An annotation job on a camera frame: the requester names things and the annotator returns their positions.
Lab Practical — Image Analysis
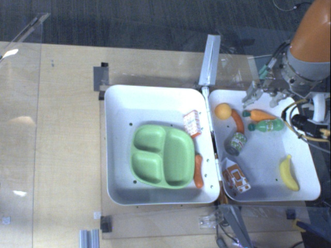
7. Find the green divided plate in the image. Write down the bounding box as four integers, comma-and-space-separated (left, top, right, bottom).
130, 123, 196, 190

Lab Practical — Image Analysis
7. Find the orange fruit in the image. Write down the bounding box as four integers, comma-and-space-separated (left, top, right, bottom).
214, 102, 232, 121

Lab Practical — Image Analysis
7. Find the yellow banana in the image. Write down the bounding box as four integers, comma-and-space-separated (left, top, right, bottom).
279, 154, 300, 192

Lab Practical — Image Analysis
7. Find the green and white can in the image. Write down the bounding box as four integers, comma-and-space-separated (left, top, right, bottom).
223, 131, 248, 157

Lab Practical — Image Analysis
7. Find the large orange and white carton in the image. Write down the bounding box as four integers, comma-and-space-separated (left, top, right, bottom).
221, 157, 252, 197

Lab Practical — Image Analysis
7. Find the black cylinder on white bracket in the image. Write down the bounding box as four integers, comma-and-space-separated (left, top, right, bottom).
291, 92, 330, 139

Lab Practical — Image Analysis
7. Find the small orange and white carton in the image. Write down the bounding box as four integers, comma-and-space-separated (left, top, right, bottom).
183, 110, 203, 139

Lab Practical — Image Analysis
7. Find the green plastic bottle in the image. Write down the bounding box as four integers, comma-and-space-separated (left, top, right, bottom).
248, 118, 285, 134

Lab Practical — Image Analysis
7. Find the orange carrot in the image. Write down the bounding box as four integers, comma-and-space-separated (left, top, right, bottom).
242, 108, 277, 122

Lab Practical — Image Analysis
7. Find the white plastic tray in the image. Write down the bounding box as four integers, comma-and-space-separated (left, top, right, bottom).
207, 89, 322, 204
103, 84, 221, 207

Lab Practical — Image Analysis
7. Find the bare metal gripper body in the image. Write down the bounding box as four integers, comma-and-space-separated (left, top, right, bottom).
260, 57, 320, 99

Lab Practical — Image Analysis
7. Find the orange sausage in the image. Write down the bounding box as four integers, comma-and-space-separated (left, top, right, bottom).
230, 108, 246, 134
193, 152, 205, 189

